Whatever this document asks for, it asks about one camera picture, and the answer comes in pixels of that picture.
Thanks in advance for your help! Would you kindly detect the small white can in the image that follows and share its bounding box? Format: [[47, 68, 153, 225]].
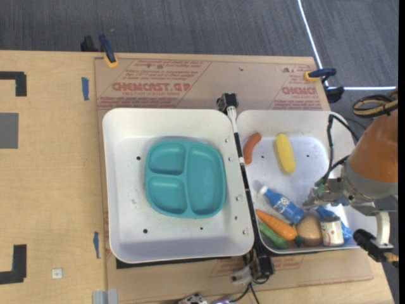
[[320, 216, 345, 247]]

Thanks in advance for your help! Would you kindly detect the black cylinder on white bracket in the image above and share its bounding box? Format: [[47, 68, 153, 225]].
[[352, 210, 396, 263]]

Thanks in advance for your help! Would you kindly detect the orange carrot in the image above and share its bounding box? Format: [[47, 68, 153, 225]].
[[255, 209, 306, 248]]

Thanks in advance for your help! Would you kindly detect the thin black and white rod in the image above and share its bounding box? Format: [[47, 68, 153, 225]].
[[225, 105, 264, 257]]

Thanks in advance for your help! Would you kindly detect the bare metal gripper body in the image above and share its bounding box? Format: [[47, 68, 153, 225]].
[[318, 177, 377, 217]]

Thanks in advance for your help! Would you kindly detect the black block with thin wires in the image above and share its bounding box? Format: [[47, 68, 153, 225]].
[[252, 254, 275, 280], [216, 92, 239, 112]]

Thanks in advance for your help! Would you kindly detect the teal divided plate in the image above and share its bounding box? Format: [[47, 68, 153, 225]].
[[144, 139, 227, 220]]

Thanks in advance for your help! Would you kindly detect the yellow corn cob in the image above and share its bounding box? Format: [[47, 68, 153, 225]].
[[274, 132, 297, 175]]

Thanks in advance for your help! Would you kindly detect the brown cardboard board red print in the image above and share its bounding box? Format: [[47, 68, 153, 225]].
[[94, 53, 375, 298]]

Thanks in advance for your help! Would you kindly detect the blue bottle with white cap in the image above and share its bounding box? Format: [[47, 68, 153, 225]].
[[257, 184, 306, 225]]

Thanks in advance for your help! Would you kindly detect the white plastic tray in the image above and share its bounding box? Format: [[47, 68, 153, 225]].
[[101, 107, 256, 264], [235, 109, 378, 255]]

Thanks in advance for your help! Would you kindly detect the tan potato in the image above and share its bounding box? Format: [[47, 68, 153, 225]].
[[295, 215, 324, 248]]

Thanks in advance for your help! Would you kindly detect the orange sausage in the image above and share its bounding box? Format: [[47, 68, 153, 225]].
[[242, 132, 263, 165]]

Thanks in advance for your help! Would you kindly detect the green pea pod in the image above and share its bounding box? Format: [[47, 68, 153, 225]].
[[258, 222, 290, 251]]

